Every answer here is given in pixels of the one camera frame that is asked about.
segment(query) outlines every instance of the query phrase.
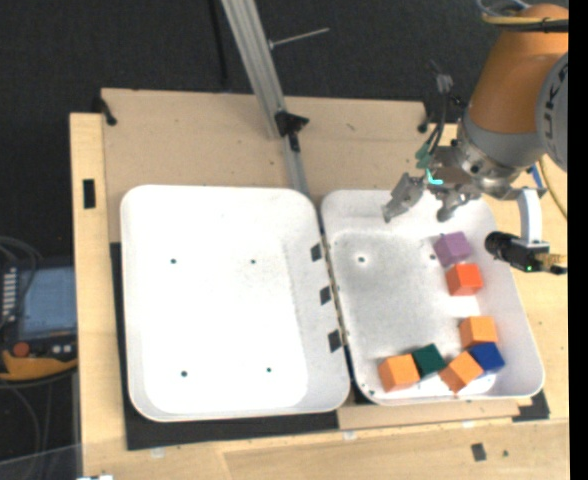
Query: electronic device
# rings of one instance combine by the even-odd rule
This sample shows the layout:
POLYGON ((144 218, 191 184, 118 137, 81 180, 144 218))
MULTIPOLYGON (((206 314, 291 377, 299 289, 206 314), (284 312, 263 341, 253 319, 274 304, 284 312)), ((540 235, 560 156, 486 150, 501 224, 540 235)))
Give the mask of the electronic device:
POLYGON ((78 363, 76 283, 70 257, 23 260, 0 276, 0 378, 39 379, 78 363))

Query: green cube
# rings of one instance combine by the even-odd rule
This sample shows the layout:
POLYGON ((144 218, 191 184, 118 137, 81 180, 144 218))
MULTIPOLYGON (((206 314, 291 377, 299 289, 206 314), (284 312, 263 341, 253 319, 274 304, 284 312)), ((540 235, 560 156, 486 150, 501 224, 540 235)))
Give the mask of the green cube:
POLYGON ((426 377, 431 373, 438 372, 447 366, 434 343, 415 350, 412 352, 412 357, 414 358, 416 368, 418 369, 421 378, 426 377))

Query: blue cube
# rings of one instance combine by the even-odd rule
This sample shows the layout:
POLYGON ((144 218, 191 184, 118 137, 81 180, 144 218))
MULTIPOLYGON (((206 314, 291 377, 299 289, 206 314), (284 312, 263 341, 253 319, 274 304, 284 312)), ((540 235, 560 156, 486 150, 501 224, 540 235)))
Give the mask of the blue cube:
POLYGON ((503 356, 498 350, 496 343, 479 343, 469 348, 474 360, 483 368, 485 373, 495 372, 505 366, 503 356))

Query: blue screen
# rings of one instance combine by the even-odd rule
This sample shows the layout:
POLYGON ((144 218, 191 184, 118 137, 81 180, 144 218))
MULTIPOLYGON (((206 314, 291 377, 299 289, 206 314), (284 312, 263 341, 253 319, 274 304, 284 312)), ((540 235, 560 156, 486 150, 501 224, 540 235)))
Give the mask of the blue screen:
MULTIPOLYGON (((21 272, 21 287, 30 278, 21 272)), ((76 329, 76 281, 74 268, 62 266, 37 270, 23 303, 21 338, 41 338, 56 331, 76 329)))

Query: white tray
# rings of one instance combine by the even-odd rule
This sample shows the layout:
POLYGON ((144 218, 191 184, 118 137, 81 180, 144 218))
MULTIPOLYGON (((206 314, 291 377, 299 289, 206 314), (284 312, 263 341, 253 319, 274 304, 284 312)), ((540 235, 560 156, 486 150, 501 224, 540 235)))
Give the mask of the white tray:
POLYGON ((345 401, 349 374, 329 338, 338 317, 306 197, 139 186, 123 198, 121 230, 129 393, 141 414, 211 420, 345 401))
POLYGON ((409 212, 386 224, 381 208, 388 200, 387 191, 342 190, 322 203, 338 304, 363 394, 381 405, 536 394, 543 386, 543 366, 512 271, 485 250, 485 237, 496 230, 487 204, 471 201, 439 223, 441 203, 426 192, 409 212), (484 279, 484 287, 473 296, 449 294, 446 269, 433 249, 441 234, 455 231, 465 233, 472 248, 465 261, 477 263, 484 279), (462 351, 458 324, 479 314, 496 322, 505 367, 472 381, 457 395, 438 375, 408 389, 384 392, 379 361, 430 343, 449 361, 462 351))

